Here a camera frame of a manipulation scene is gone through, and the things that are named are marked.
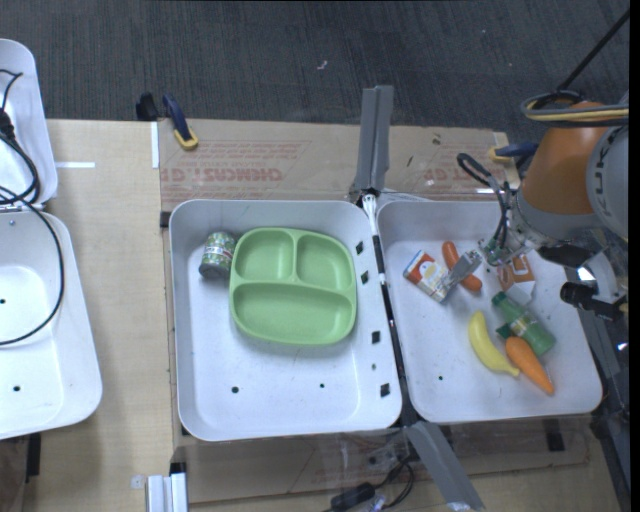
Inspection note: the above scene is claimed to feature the orange carrot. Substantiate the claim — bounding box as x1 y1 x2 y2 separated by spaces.
504 335 557 397

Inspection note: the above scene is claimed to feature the green divided plate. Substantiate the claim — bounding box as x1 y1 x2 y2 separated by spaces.
228 226 359 348

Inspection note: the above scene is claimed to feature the black cylinder on white bracket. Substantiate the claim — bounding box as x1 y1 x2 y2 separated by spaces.
537 243 629 322

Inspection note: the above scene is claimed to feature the green bottle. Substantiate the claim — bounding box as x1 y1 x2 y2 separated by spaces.
490 291 558 358

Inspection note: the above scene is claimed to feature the white plastic tray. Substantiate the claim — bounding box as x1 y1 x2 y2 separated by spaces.
168 199 404 443
375 199 604 426

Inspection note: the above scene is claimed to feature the brown cardboard board red print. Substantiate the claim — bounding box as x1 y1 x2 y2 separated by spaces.
157 117 602 504

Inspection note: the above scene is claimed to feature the yellow banana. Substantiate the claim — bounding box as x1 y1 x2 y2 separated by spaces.
467 309 522 378

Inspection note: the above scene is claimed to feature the orange sausage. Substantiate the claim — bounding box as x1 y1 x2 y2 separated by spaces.
441 240 484 293

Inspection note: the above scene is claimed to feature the orange and white gabled carton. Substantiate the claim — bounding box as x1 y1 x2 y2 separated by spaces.
496 254 539 307

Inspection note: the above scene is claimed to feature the green can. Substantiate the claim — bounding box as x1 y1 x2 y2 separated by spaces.
198 230 238 280

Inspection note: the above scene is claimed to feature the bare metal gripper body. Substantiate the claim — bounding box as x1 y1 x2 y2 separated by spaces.
477 230 547 267

